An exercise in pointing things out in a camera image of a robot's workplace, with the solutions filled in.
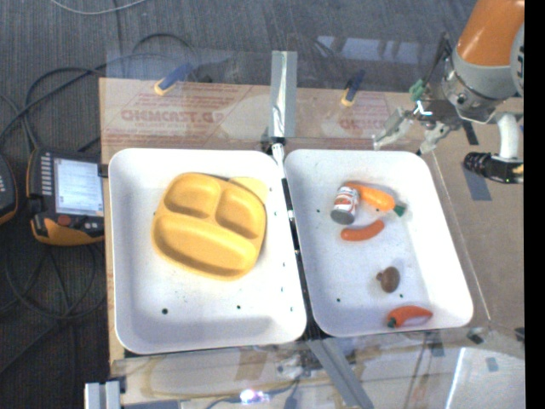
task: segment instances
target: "button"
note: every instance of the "button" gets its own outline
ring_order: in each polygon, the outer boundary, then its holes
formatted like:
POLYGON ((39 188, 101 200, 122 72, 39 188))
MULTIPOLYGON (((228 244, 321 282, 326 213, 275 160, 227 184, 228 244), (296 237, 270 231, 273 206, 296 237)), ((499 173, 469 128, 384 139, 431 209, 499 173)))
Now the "button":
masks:
POLYGON ((70 223, 72 222, 72 219, 68 215, 59 215, 59 218, 57 218, 57 222, 60 226, 68 227, 70 226, 70 223))

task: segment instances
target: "can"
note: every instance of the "can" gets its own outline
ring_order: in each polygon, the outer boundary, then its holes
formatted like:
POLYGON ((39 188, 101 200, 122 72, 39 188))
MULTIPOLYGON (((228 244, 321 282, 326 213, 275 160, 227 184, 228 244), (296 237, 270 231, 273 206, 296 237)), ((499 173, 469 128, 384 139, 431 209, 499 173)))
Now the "can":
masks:
POLYGON ((353 187, 341 186, 337 190, 331 218, 339 224, 352 224, 356 219, 356 208, 359 204, 358 190, 353 187))

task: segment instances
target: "yellow bowl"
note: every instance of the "yellow bowl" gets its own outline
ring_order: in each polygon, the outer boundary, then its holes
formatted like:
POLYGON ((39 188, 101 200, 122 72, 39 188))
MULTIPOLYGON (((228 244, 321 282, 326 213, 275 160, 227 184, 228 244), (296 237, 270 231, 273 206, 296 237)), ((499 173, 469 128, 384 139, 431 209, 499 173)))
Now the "yellow bowl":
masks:
POLYGON ((215 279, 238 279, 259 256, 267 216, 261 199, 235 181, 177 176, 153 216, 152 243, 164 259, 215 279))

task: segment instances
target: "display screen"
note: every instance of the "display screen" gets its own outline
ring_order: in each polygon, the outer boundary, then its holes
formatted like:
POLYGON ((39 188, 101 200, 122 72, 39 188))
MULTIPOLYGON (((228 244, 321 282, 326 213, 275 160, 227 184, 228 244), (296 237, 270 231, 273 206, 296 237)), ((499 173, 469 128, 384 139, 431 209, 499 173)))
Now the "display screen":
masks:
POLYGON ((55 203, 58 213, 104 216, 102 179, 97 168, 92 162, 54 159, 55 203))

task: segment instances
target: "white tray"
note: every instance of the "white tray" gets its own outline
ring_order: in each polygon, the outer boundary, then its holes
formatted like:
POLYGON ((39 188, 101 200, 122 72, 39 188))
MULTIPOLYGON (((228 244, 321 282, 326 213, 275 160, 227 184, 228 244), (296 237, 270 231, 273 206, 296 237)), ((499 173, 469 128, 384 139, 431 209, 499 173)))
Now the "white tray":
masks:
POLYGON ((278 166, 252 151, 129 148, 109 167, 115 329, 137 354, 287 343, 307 316, 278 166), (266 236, 252 270, 234 281, 191 273, 152 248, 164 189, 181 173, 264 181, 266 236))
MULTIPOLYGON (((295 150, 285 160, 295 224, 313 316, 334 337, 413 331, 466 325, 473 302, 458 260, 439 196, 426 163, 413 153, 349 150, 295 150), (330 212, 337 188, 359 180, 393 193, 406 205, 390 213, 375 238, 347 242, 344 226, 330 212), (376 274, 394 265, 401 283, 384 292, 376 274), (387 313, 405 304, 430 308, 420 325, 390 329, 387 313)), ((354 225, 376 213, 360 207, 354 225)))

